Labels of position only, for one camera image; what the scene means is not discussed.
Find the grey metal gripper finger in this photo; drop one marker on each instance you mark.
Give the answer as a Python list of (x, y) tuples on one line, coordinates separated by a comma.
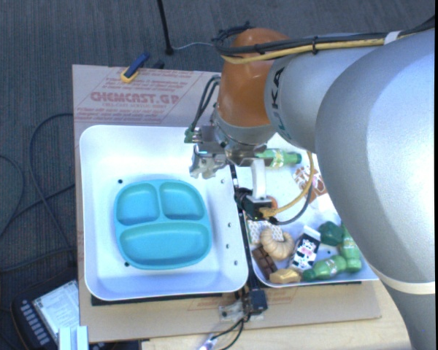
[(213, 168), (196, 167)]

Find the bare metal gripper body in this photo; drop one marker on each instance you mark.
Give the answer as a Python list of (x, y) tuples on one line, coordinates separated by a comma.
[(237, 154)]

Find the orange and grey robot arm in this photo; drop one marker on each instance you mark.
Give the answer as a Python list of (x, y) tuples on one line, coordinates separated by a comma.
[(368, 151)]

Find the green bottle yellow label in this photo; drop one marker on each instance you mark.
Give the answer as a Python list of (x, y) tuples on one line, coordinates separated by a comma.
[(283, 158)]

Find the orange doughnut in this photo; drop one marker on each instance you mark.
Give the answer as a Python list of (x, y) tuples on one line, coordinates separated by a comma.
[(273, 202)]

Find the checkered white biscuit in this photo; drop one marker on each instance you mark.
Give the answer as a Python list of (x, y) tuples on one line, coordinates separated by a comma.
[(255, 229)]

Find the blue divided plate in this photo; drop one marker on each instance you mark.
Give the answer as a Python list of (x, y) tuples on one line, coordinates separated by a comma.
[(164, 237)]

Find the brown and white pizza slice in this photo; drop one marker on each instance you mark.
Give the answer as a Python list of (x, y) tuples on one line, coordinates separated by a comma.
[(315, 188)]

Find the brown cardboard board red print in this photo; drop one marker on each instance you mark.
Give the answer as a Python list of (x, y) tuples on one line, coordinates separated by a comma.
[(131, 97)]

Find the white plastic tray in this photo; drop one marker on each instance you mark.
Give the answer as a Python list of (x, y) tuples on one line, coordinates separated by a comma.
[(102, 213), (314, 213)]

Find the tan croissant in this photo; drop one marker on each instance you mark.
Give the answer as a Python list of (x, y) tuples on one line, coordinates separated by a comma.
[(277, 248)]

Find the brown chocolate bar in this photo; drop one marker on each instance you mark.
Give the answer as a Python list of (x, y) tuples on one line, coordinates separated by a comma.
[(265, 263)]

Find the white cow print carton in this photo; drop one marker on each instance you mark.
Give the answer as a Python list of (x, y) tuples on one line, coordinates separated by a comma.
[(306, 250)]

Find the green broccoli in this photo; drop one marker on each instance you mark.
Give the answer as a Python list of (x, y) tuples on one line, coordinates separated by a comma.
[(331, 233)]

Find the tan bread piece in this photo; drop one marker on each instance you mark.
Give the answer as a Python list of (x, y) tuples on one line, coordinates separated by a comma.
[(284, 276)]

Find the black cylinder on white bracket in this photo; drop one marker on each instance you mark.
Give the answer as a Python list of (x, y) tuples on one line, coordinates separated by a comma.
[(258, 181)]

